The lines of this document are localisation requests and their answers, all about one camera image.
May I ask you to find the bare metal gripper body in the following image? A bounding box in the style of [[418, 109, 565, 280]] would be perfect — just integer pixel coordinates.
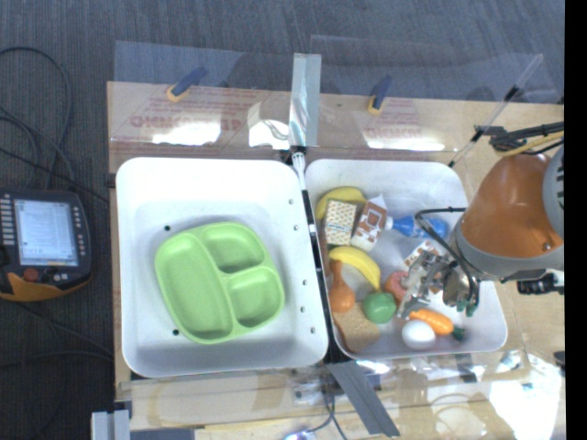
[[424, 252, 477, 310]]

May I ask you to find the white and orange packet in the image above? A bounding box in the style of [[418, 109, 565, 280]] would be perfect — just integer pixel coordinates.
[[403, 239, 444, 269]]

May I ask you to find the pink doughnut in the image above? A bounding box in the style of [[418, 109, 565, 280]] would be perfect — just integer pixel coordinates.
[[383, 269, 411, 305]]

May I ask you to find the orange carrot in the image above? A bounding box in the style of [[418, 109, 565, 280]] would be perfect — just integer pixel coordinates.
[[408, 308, 466, 342]]

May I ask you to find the green pepper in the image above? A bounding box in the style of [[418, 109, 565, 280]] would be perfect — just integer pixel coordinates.
[[362, 291, 398, 325]]

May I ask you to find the white egg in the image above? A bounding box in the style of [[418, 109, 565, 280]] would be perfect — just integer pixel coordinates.
[[401, 319, 437, 351]]

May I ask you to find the blue and white bottle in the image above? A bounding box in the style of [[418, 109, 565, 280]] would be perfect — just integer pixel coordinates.
[[383, 214, 449, 241]]

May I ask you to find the yellow banana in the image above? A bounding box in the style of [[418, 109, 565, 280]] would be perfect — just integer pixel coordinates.
[[315, 186, 369, 222], [327, 245, 382, 292]]

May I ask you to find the brown bread slice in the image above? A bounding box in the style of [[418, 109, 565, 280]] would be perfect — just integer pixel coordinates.
[[331, 302, 382, 355]]

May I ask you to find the brown and white milk carton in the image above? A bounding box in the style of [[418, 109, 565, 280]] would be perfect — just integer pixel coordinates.
[[350, 193, 390, 253]]

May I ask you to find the orange chicken drumstick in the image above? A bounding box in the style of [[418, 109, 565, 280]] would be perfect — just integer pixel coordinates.
[[327, 259, 357, 314]]

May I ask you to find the white plastic tray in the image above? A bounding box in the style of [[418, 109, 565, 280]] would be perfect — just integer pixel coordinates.
[[115, 156, 330, 379], [304, 158, 509, 361]]

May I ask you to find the white carton with orange pattern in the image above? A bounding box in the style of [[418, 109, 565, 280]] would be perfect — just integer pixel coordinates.
[[323, 199, 359, 247]]

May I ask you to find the brown cardboard board, red print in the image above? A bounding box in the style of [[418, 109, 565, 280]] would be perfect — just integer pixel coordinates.
[[105, 80, 565, 431]]

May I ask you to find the thin black and white rod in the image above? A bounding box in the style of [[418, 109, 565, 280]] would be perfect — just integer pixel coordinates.
[[291, 151, 332, 361]]

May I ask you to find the green divided plate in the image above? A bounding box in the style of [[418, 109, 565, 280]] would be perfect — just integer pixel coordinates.
[[154, 221, 286, 346]]

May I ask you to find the black cylinder on white bracket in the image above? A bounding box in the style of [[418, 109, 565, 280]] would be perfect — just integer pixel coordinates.
[[516, 269, 565, 295]]

